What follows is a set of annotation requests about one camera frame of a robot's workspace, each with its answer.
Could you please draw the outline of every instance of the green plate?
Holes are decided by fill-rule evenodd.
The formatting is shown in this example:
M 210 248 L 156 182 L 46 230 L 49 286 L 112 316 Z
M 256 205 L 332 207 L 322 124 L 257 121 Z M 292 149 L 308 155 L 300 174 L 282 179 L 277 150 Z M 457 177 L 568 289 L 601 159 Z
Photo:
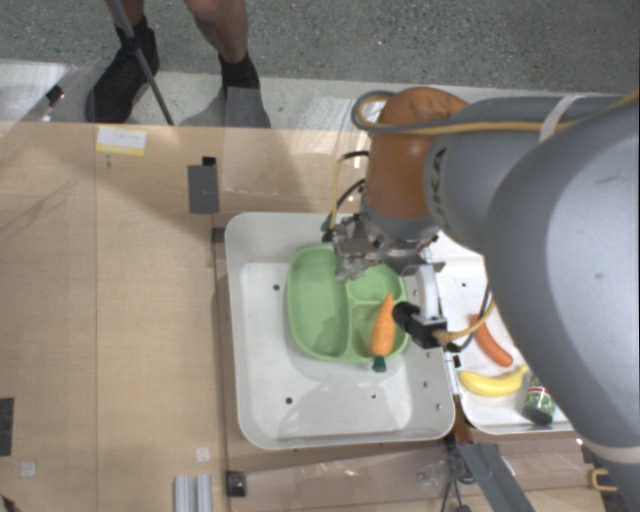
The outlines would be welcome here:
M 336 257 L 330 244 L 298 251 L 287 276 L 287 313 L 293 339 L 309 356 L 326 361 L 373 359 L 369 340 L 380 305 L 392 293 L 406 300 L 402 279 L 386 265 L 342 283 L 335 278 Z M 401 352 L 409 335 L 397 326 L 393 350 Z

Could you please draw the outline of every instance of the wooden table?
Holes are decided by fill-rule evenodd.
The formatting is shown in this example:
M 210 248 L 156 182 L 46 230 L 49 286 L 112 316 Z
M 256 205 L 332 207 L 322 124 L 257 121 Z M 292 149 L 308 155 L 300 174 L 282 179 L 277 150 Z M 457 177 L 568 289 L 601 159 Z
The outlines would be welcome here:
M 263 504 L 280 499 L 284 507 L 275 490 L 297 489 L 288 506 L 336 510 L 322 505 L 317 471 L 336 478 L 332 468 L 364 461 L 344 497 L 348 510 L 439 510 L 433 497 L 368 503 L 382 485 L 374 465 L 398 456 L 394 450 L 379 450 L 387 453 L 378 459 L 363 458 L 362 449 L 284 453 L 260 463 L 229 416 L 224 253 L 211 243 L 212 228 L 246 210 L 326 211 L 335 158 L 364 147 L 366 137 L 136 127 L 146 141 L 144 155 L 134 156 L 96 150 L 98 129 L 18 126 L 13 133 L 27 138 L 0 162 L 0 398 L 15 398 L 0 492 L 23 512 L 169 512 L 175 476 L 209 473 L 214 510 L 243 510 L 242 498 L 230 501 L 223 488 L 225 471 L 242 469 L 254 472 L 254 499 L 273 490 Z M 218 159 L 227 214 L 189 212 L 187 167 L 203 156 Z M 345 167 L 344 183 L 362 175 Z M 561 469 L 544 459 L 551 466 L 531 473 L 539 480 L 525 488 L 538 490 L 527 494 L 539 510 L 603 510 L 570 437 L 548 445 L 551 459 L 564 457 Z M 409 456 L 425 446 L 405 448 Z M 331 462 L 340 457 L 351 459 Z M 553 471 L 555 483 L 540 480 Z M 558 471 L 564 488 L 552 489 Z M 474 511 L 489 510 L 477 490 L 466 494 Z

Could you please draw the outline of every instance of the concrete floor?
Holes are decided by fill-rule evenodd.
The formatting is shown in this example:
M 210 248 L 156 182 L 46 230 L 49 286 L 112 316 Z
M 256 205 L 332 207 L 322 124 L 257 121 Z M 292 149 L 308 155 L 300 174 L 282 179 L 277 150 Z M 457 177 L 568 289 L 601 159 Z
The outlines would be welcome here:
M 271 78 L 623 93 L 638 83 L 638 0 L 247 0 Z M 148 1 L 163 71 L 219 72 L 181 0 Z M 0 58 L 105 66 L 100 0 L 4 0 Z

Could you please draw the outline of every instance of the carrot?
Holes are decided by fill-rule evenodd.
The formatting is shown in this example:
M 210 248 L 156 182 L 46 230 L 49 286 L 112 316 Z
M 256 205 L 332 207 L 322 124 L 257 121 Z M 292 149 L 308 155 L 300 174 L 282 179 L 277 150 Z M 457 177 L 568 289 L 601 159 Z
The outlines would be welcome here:
M 371 342 L 369 343 L 369 350 L 375 357 L 373 369 L 377 372 L 384 372 L 387 369 L 384 357 L 388 356 L 393 350 L 395 327 L 396 324 L 393 321 L 393 294 L 387 293 L 373 324 Z
M 471 324 L 475 324 L 478 321 L 478 315 L 471 317 Z M 500 366 L 511 366 L 513 364 L 513 357 L 509 352 L 503 349 L 498 342 L 493 339 L 486 322 L 480 326 L 476 331 L 476 342 L 480 348 L 487 354 L 495 363 Z

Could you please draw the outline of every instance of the banana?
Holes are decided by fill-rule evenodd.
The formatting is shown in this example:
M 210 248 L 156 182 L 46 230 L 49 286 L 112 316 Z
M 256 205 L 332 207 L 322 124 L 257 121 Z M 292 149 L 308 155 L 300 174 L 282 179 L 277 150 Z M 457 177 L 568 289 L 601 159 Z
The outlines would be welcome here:
M 460 370 L 458 379 L 472 393 L 481 396 L 505 396 L 515 393 L 522 386 L 522 379 L 529 368 L 521 365 L 517 370 L 498 377 L 486 377 L 479 373 Z

